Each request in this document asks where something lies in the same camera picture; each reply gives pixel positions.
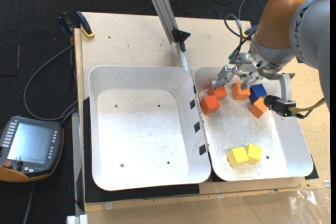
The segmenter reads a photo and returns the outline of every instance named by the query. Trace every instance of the empty white tray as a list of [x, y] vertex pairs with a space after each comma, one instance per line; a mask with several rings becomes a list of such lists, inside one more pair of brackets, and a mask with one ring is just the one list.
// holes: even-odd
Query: empty white tray
[[92, 175], [108, 191], [206, 181], [211, 165], [192, 77], [181, 67], [89, 73]]
[[[211, 81], [217, 78], [219, 67], [200, 68], [195, 73], [199, 101], [207, 95]], [[251, 101], [236, 101], [231, 88], [240, 81], [235, 76], [225, 85], [227, 96], [220, 101], [217, 112], [202, 115], [212, 167], [225, 181], [307, 176], [313, 162], [299, 124], [294, 117], [283, 118], [266, 111], [259, 119], [248, 108]], [[267, 94], [281, 97], [279, 81], [261, 80]], [[236, 147], [255, 144], [262, 147], [261, 161], [232, 168], [227, 153]]]

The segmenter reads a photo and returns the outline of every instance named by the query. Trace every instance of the black bracket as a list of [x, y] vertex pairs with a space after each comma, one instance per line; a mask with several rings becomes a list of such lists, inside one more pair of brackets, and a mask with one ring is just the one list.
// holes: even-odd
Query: black bracket
[[175, 42], [180, 44], [181, 51], [185, 51], [184, 42], [190, 36], [190, 33], [174, 28], [172, 34]]

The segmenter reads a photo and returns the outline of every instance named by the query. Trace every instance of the red button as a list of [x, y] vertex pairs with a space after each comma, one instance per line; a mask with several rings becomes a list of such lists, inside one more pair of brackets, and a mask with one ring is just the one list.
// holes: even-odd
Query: red button
[[5, 168], [11, 169], [12, 165], [13, 165], [12, 161], [10, 161], [8, 159], [4, 161], [4, 167]]

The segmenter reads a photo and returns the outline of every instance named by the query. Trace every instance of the yellow cable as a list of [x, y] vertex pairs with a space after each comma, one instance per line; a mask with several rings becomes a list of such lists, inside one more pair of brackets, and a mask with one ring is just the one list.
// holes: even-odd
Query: yellow cable
[[293, 114], [297, 114], [297, 113], [302, 112], [302, 111], [313, 110], [313, 109], [317, 108], [318, 106], [324, 104], [325, 102], [326, 102], [326, 100], [323, 99], [323, 100], [317, 102], [315, 105], [312, 105], [312, 106], [310, 106], [310, 107], [308, 107], [308, 108], [304, 108], [304, 109], [300, 109], [300, 108], [289, 108], [289, 110], [290, 110]]

